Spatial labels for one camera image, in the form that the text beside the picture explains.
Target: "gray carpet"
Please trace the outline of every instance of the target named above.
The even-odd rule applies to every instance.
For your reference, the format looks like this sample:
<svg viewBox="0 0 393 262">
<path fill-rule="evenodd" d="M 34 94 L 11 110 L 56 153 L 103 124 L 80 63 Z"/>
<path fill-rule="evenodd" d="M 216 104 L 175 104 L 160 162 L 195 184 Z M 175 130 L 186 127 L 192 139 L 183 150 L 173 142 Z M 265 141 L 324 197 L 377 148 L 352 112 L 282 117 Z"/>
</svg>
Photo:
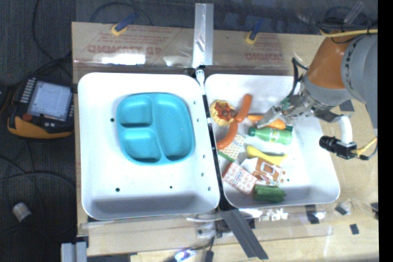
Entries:
<svg viewBox="0 0 393 262">
<path fill-rule="evenodd" d="M 196 2 L 214 3 L 215 29 L 317 34 L 315 21 L 344 18 L 361 1 L 359 19 L 378 18 L 378 0 L 0 0 L 0 83 L 15 85 L 52 59 L 69 56 L 71 22 L 113 22 L 132 6 L 143 12 L 141 25 L 193 27 Z M 42 74 L 70 81 L 70 60 Z M 61 176 L 19 177 L 0 182 L 0 261 L 60 261 L 60 244 L 75 240 L 75 143 L 24 140 L 0 125 L 0 178 L 49 172 Z M 11 212 L 18 202 L 32 211 L 21 225 Z"/>
</svg>

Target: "yellow device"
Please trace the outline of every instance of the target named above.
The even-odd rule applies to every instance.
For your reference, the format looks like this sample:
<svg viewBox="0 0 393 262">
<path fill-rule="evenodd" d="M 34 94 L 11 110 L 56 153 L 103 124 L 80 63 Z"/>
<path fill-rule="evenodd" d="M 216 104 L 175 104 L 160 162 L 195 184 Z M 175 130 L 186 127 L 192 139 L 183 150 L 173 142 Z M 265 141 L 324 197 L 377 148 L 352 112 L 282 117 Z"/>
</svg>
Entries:
<svg viewBox="0 0 393 262">
<path fill-rule="evenodd" d="M 7 117 L 8 130 L 17 136 L 55 139 L 74 130 L 70 84 L 31 75 L 17 87 Z"/>
</svg>

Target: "wooden table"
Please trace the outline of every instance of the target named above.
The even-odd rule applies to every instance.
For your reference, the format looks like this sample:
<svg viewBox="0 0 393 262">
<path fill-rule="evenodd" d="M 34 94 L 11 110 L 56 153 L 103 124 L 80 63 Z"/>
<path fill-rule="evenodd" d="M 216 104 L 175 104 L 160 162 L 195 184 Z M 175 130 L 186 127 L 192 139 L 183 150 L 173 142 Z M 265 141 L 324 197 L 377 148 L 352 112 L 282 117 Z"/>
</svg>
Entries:
<svg viewBox="0 0 393 262">
<path fill-rule="evenodd" d="M 73 23 L 74 83 L 86 73 L 94 71 L 126 71 L 121 66 L 97 66 L 94 63 L 80 62 L 79 53 L 84 43 L 91 42 L 102 32 L 103 26 L 96 23 Z M 171 41 L 189 43 L 193 32 L 180 30 Z M 225 60 L 225 52 L 250 52 L 244 41 L 245 33 L 215 31 L 214 51 L 218 60 Z M 282 73 L 290 73 L 293 56 L 301 58 L 303 64 L 310 64 L 324 37 L 315 35 L 274 34 L 274 42 L 279 44 Z M 351 115 L 354 141 L 363 146 L 373 139 L 373 129 L 365 106 L 352 102 L 355 111 Z M 76 174 L 77 174 L 77 218 L 79 235 L 88 236 L 88 256 L 131 254 L 131 261 L 165 261 L 186 247 L 202 246 L 207 238 L 198 235 L 202 223 L 195 223 L 185 217 L 139 218 L 111 222 L 88 222 L 81 203 L 80 193 L 80 138 L 77 95 L 75 95 L 76 117 Z M 324 134 L 340 138 L 337 123 L 321 122 Z M 311 224 L 303 207 L 284 209 L 289 213 L 287 220 L 255 220 L 255 235 L 269 256 L 269 261 L 378 261 L 379 232 L 378 219 L 374 217 L 370 204 L 378 202 L 378 154 L 369 161 L 359 159 L 344 160 L 332 154 L 332 160 L 340 182 L 341 193 L 337 202 L 317 206 L 325 213 L 318 224 Z M 349 213 L 340 214 L 335 210 L 338 204 L 348 206 Z M 230 233 L 216 238 L 212 248 L 214 261 L 248 260 L 236 238 Z M 204 261 L 204 250 L 189 261 Z"/>
</svg>

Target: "blue plate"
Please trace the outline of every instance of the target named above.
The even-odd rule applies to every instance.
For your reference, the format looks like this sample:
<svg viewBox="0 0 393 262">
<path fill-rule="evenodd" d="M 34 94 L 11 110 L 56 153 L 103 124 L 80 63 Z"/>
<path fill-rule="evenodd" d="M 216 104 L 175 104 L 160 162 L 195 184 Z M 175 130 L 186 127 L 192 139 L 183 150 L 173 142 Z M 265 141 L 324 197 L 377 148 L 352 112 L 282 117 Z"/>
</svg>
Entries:
<svg viewBox="0 0 393 262">
<path fill-rule="evenodd" d="M 116 112 L 124 155 L 142 164 L 183 160 L 195 148 L 192 121 L 185 102 L 170 93 L 126 97 Z"/>
</svg>

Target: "black tape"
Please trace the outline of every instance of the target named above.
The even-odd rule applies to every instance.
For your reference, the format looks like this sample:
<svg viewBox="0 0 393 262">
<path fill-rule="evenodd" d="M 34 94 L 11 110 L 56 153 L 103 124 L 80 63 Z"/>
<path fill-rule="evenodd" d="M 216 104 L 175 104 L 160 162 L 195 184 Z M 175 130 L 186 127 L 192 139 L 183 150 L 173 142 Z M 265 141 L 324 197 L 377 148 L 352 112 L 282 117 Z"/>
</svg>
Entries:
<svg viewBox="0 0 393 262">
<path fill-rule="evenodd" d="M 359 234 L 359 229 L 356 224 L 351 224 L 349 227 L 351 228 L 352 235 Z"/>
<path fill-rule="evenodd" d="M 260 245 L 251 227 L 238 209 L 222 211 L 220 214 L 232 230 L 248 258 L 257 257 L 261 260 L 268 259 L 267 253 Z"/>
<path fill-rule="evenodd" d="M 335 208 L 335 210 L 336 210 L 338 213 L 340 213 L 341 215 L 346 215 L 346 214 L 348 214 L 348 212 L 347 212 L 343 207 L 341 207 L 341 206 L 337 206 L 337 207 Z"/>
<path fill-rule="evenodd" d="M 99 220 L 96 220 L 95 218 L 88 216 L 87 217 L 87 222 L 88 223 L 90 223 L 90 222 L 99 222 Z"/>
<path fill-rule="evenodd" d="M 319 219 L 315 216 L 316 212 L 317 212 L 317 208 L 314 204 L 310 204 L 306 206 L 307 218 L 311 224 L 319 224 Z"/>
<path fill-rule="evenodd" d="M 372 210 L 373 210 L 373 213 L 374 213 L 374 218 L 375 219 L 378 219 L 378 202 L 374 202 L 374 203 L 371 203 L 371 208 L 372 208 Z"/>
<path fill-rule="evenodd" d="M 206 255 L 204 256 L 204 262 L 212 262 L 213 261 L 214 252 L 206 251 Z"/>
</svg>

